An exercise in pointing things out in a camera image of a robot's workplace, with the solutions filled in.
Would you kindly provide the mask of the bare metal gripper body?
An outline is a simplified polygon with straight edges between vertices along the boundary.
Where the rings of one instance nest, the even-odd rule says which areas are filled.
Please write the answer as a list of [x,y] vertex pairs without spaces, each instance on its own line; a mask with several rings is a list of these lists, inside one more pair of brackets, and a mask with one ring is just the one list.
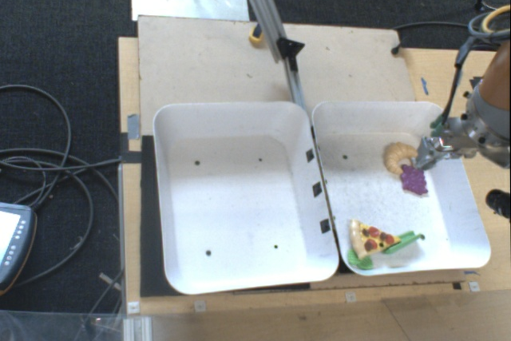
[[439,137],[459,156],[479,154],[501,168],[510,168],[509,120],[484,122],[476,113],[463,113],[450,117]]

